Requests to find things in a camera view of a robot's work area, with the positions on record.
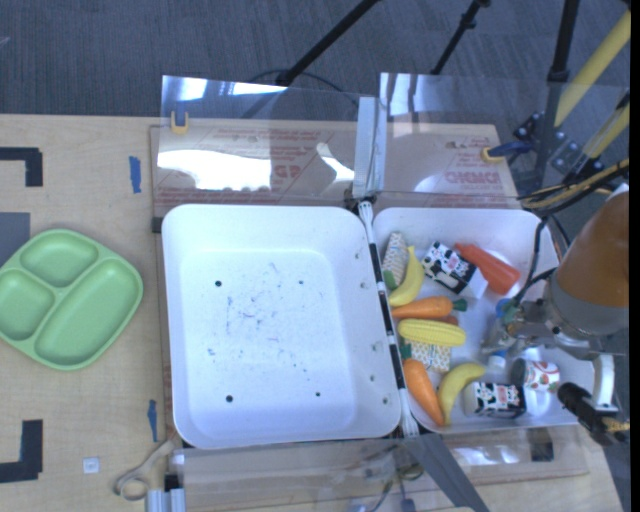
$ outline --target yellow corn cob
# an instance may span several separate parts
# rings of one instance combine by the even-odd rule
[[[445,347],[459,347],[467,338],[464,329],[457,325],[417,318],[400,320],[398,332],[405,340],[433,343]]]

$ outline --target wooden table surface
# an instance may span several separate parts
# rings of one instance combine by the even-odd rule
[[[150,400],[157,403],[158,439],[165,436],[159,235],[151,232],[149,128],[158,122],[0,115],[0,146],[37,147],[44,157],[43,187],[25,187],[22,162],[0,161],[0,212],[29,212],[31,236],[51,228],[81,232],[127,259],[144,283],[144,296],[131,322],[95,363],[82,370],[53,370],[0,343],[0,462],[19,459],[23,420],[42,419],[44,425],[42,473],[37,480],[0,483],[1,511],[144,510],[143,501],[126,501],[112,489],[119,476],[159,446],[147,418]],[[129,157],[140,161],[139,193],[130,181]],[[489,508],[621,510],[602,449],[578,430],[586,464],[581,474],[479,485]],[[89,457],[99,458],[99,472],[83,471],[83,459]],[[164,470],[161,461],[148,475],[151,488],[162,486]],[[453,510],[438,490],[416,493],[416,503]],[[277,510],[330,510],[326,506]],[[391,506],[389,500],[380,510],[394,510]]]

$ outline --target green plate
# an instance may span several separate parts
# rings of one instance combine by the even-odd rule
[[[51,368],[83,368],[120,335],[142,292],[122,256],[75,231],[44,231],[0,267],[0,338]]]

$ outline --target toy carrot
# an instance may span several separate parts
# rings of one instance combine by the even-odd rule
[[[438,402],[438,395],[433,388],[424,364],[417,359],[405,359],[402,363],[404,379],[411,396],[439,427],[444,425],[444,416]]]
[[[449,297],[436,295],[433,297],[425,297],[424,299],[417,299],[404,306],[393,308],[391,310],[391,316],[393,318],[421,318],[429,320],[445,317],[454,309],[466,311],[467,301],[465,299],[458,299],[453,302]]]
[[[505,295],[520,279],[517,269],[474,244],[456,244],[455,248],[460,256],[480,269],[489,288],[500,295]]]

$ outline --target dark gray floor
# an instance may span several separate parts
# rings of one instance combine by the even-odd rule
[[[308,69],[345,91],[378,93],[379,75],[428,74],[472,0],[383,0]],[[0,0],[0,113],[158,116],[163,75],[248,81],[287,69],[356,0]],[[582,2],[571,76],[626,11],[621,0]],[[562,2],[494,1],[481,8],[441,74],[544,80]],[[262,77],[263,81],[274,74]],[[630,85],[630,45],[596,84]],[[309,75],[294,83],[326,88]],[[628,157],[625,130],[602,154]],[[601,204],[591,197],[561,212],[570,236]],[[628,354],[628,333],[611,340]],[[628,358],[617,362],[620,404],[630,415]],[[625,510],[631,510],[630,445],[607,448]]]

